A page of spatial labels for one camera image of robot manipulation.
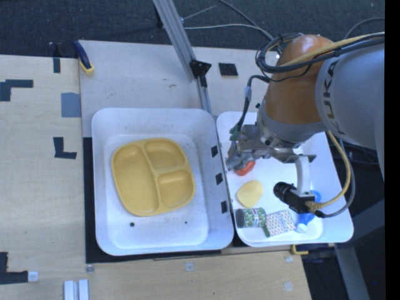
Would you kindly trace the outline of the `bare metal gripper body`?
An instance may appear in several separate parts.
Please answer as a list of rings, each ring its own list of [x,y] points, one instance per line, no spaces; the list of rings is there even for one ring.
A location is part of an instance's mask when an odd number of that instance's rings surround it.
[[[245,124],[236,141],[236,150],[251,159],[275,158],[278,161],[292,161],[301,142],[282,140],[260,124]]]

